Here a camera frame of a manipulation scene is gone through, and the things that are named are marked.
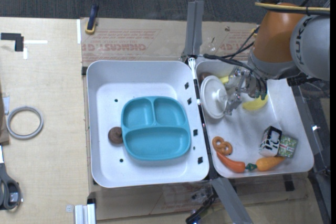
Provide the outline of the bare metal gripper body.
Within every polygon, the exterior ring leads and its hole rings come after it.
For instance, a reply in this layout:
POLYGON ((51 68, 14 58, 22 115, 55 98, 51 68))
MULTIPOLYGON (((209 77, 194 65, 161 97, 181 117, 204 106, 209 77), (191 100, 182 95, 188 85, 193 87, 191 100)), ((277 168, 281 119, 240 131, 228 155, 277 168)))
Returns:
POLYGON ((247 94, 251 98, 265 99, 267 83, 260 76, 243 67, 235 67, 228 76, 228 93, 247 94))

